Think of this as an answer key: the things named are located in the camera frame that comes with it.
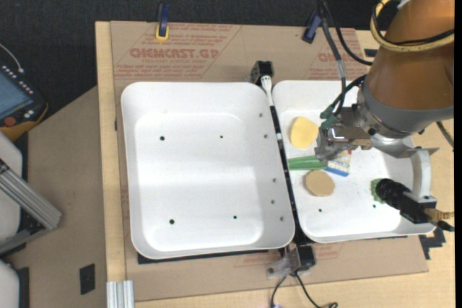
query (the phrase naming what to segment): blue screen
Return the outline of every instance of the blue screen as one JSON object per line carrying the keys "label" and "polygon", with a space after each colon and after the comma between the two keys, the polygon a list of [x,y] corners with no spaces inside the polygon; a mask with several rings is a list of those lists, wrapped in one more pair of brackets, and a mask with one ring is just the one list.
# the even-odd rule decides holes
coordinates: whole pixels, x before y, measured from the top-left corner
{"label": "blue screen", "polygon": [[13,81],[0,73],[0,117],[8,117],[13,112],[33,102]]}

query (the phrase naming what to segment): blue clamp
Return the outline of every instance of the blue clamp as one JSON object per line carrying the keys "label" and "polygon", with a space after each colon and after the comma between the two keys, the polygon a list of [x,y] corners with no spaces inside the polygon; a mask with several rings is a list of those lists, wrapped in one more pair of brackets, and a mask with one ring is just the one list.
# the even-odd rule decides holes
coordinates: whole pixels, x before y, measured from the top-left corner
{"label": "blue clamp", "polygon": [[156,27],[156,38],[158,40],[164,41],[168,39],[168,11],[170,10],[169,4],[160,4],[159,10],[157,11],[157,18],[159,19],[159,24]]}
{"label": "blue clamp", "polygon": [[315,39],[316,29],[321,25],[322,21],[323,20],[319,17],[318,11],[314,11],[308,21],[308,27],[303,33],[302,40],[311,44]]}

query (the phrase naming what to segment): yellow round object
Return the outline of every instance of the yellow round object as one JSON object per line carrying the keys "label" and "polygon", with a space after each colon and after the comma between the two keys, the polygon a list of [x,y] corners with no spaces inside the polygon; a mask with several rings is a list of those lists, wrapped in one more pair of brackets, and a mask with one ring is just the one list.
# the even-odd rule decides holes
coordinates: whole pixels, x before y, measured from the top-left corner
{"label": "yellow round object", "polygon": [[306,149],[318,137],[318,125],[306,117],[298,117],[290,130],[290,143],[298,149]]}
{"label": "yellow round object", "polygon": [[334,181],[322,170],[310,171],[305,176],[305,186],[316,196],[328,196],[334,192]]}

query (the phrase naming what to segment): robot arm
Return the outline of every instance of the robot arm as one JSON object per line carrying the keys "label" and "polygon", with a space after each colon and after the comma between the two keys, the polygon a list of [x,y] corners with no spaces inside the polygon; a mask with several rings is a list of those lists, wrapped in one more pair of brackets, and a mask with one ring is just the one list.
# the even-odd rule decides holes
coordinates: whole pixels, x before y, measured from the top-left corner
{"label": "robot arm", "polygon": [[326,121],[319,128],[315,154],[327,162],[360,146],[411,158],[412,189],[387,179],[378,184],[377,193],[414,223],[437,223],[449,217],[436,212],[430,195],[430,154],[437,149],[408,144],[414,133],[454,116],[455,0],[402,0],[384,37],[377,16],[389,1],[381,0],[371,19],[372,35],[380,44],[374,63],[349,86],[359,87],[357,103],[336,115],[323,112]]}

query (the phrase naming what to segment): wooden table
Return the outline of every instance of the wooden table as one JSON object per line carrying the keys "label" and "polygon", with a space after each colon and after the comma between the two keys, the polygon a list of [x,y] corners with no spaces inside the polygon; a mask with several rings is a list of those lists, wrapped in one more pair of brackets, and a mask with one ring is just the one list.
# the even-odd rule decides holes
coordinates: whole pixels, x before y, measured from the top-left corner
{"label": "wooden table", "polygon": [[[113,85],[112,44],[109,22],[96,22],[97,75],[100,104],[100,136],[103,164],[103,196],[105,217],[105,248],[108,281],[126,280],[123,222],[119,178],[119,153],[114,128],[116,106]],[[358,32],[363,48],[377,48],[368,32]],[[453,132],[453,120],[445,122]],[[451,147],[431,125],[422,136],[414,139],[416,145],[439,146],[432,155],[432,194],[442,210],[454,209],[454,156]],[[318,304],[338,302],[347,307],[454,307],[455,293],[455,239],[454,233],[445,233],[446,243],[431,249],[430,271],[416,275],[369,278],[358,281],[320,283],[309,285],[308,291]],[[137,308],[147,307],[255,307],[269,306],[270,289],[241,291],[207,296],[192,296],[151,302],[137,302]],[[277,301],[283,307],[309,307],[310,303],[300,287],[278,290]]]}

